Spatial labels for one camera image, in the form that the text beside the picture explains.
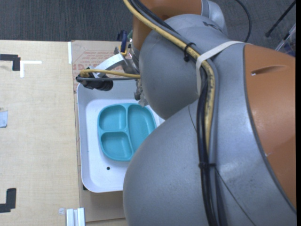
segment dark gray floor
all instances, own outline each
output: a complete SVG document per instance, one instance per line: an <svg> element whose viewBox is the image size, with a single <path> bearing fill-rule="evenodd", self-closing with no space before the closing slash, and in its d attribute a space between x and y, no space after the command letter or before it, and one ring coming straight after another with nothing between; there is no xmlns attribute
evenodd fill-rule
<svg viewBox="0 0 301 226"><path fill-rule="evenodd" d="M229 37L243 40L248 22L233 0L211 0L222 8ZM296 6L270 38L265 33L294 0L241 0L251 14L249 42L275 48L296 21ZM122 0L0 0L1 40L116 40L130 31L132 15Z"/></svg>

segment black zip tie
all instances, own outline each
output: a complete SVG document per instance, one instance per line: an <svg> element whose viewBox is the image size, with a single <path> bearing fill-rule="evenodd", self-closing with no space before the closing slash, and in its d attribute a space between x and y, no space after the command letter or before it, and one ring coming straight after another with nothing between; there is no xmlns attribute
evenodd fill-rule
<svg viewBox="0 0 301 226"><path fill-rule="evenodd" d="M188 43L187 45L186 45L186 47L185 47L185 49L184 49L184 60L186 61L186 62L188 62L189 61L189 56L188 56L188 54L187 54L187 49L188 49L188 47L190 46L190 45L196 45L195 43L192 43L192 42L190 42L190 43Z"/></svg>
<svg viewBox="0 0 301 226"><path fill-rule="evenodd" d="M215 167L215 163L208 163L208 162L200 162L198 165L201 169L207 169L209 167Z"/></svg>

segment blue tray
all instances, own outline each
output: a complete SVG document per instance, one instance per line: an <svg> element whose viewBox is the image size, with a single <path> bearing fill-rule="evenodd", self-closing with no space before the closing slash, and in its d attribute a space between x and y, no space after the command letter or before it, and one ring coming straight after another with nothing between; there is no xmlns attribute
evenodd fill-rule
<svg viewBox="0 0 301 226"><path fill-rule="evenodd" d="M103 108L98 114L97 127L103 153L116 161L130 161L156 123L148 108L126 103Z"/></svg>

